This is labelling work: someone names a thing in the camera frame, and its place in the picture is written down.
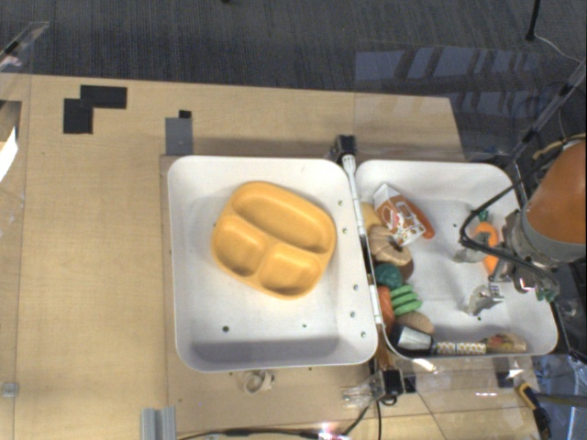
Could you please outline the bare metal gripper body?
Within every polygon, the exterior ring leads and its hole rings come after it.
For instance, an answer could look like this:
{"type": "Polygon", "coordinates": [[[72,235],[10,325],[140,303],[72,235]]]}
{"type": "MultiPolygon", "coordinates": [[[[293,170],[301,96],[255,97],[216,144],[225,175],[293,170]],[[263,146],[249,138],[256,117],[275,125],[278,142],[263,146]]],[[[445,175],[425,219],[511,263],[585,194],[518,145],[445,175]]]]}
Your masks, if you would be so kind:
{"type": "Polygon", "coordinates": [[[504,241],[498,246],[507,258],[499,258],[491,279],[511,281],[520,293],[533,293],[538,301],[554,301],[560,288],[553,269],[560,264],[560,242],[530,225],[526,210],[506,217],[504,241]]]}

